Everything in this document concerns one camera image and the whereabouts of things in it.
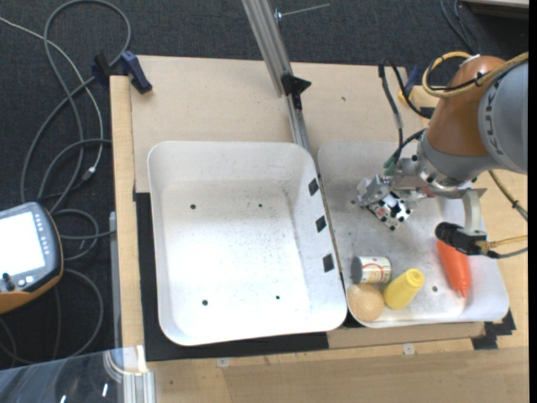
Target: blue clamp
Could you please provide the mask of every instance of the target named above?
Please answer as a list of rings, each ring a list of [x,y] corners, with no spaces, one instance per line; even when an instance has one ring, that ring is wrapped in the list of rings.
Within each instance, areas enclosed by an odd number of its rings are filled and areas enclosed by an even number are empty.
[[[124,51],[121,54],[121,62],[125,72],[133,77],[131,83],[140,94],[145,94],[153,89],[153,86],[146,79],[142,67],[140,66],[140,62],[138,61],[138,57],[135,54],[130,50]]]

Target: black floor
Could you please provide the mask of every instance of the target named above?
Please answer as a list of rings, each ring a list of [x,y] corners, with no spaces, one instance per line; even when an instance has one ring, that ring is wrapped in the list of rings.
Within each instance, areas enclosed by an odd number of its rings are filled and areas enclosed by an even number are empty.
[[[94,57],[103,53],[113,60],[123,47],[127,28],[122,18],[102,3],[80,3],[50,16],[73,0],[1,0],[0,17],[44,34],[50,20],[49,39],[60,46],[91,76]],[[240,0],[103,0],[122,10],[132,28],[128,48],[140,55],[174,55],[260,60],[257,44]],[[447,10],[455,0],[446,0]],[[292,61],[353,65],[376,65],[389,58],[396,65],[423,70],[436,56],[452,50],[496,55],[504,59],[529,49],[527,20],[478,16],[460,8],[462,22],[472,32],[471,48],[446,22],[440,0],[272,0],[281,13],[329,3],[308,13],[284,16],[282,35]],[[78,86],[70,66],[58,52],[51,54],[65,77],[69,90]],[[39,128],[65,98],[44,50],[43,41],[0,23],[0,210],[21,202],[38,200],[39,186],[51,160],[67,145],[79,140],[79,125],[71,107],[63,107],[44,131],[29,161],[24,195],[20,179],[25,157]],[[104,132],[110,138],[108,96],[98,84],[91,90],[99,103]],[[88,96],[76,99],[80,128],[85,139],[99,136],[99,123]],[[86,149],[81,175],[97,155],[97,147]],[[106,231],[114,209],[111,149],[106,146],[96,174],[56,206],[67,186],[78,154],[70,154],[51,173],[40,199],[56,212],[76,209],[91,214],[100,231]],[[92,234],[86,217],[56,215],[60,233]],[[91,241],[64,240],[65,255],[77,256]],[[96,339],[84,353],[113,346],[110,246],[101,238],[88,255],[66,263],[92,280],[102,294],[104,321]],[[60,345],[56,357],[64,358],[82,348],[99,317],[97,298],[79,277],[66,275],[57,287],[60,298]],[[17,311],[0,316],[15,339],[17,355],[27,361],[53,357],[58,336],[55,292]],[[0,324],[0,343],[13,346]],[[13,364],[0,349],[0,368]]]

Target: metal frame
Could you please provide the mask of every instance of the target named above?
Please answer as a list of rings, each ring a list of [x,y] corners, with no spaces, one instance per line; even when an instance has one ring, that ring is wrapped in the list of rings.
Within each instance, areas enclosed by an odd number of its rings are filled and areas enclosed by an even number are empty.
[[[296,106],[292,94],[286,93],[282,76],[293,75],[284,41],[279,32],[278,20],[274,17],[269,0],[242,0],[253,34],[258,41],[261,55],[279,96],[287,96],[287,108],[293,139],[296,144],[310,152],[310,141],[305,129],[304,116],[300,106]]]

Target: brown ball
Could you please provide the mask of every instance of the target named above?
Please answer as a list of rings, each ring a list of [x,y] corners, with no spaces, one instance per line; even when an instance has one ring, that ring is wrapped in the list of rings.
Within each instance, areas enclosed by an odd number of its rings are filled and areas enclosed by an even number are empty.
[[[371,322],[380,317],[384,299],[380,290],[371,284],[355,284],[347,288],[347,303],[351,314],[359,321]]]

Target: can label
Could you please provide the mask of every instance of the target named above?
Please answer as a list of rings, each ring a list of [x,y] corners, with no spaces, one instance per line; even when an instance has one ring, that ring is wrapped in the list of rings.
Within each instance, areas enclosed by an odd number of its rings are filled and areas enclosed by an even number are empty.
[[[392,279],[392,265],[386,257],[358,257],[362,264],[362,284],[387,284]]]

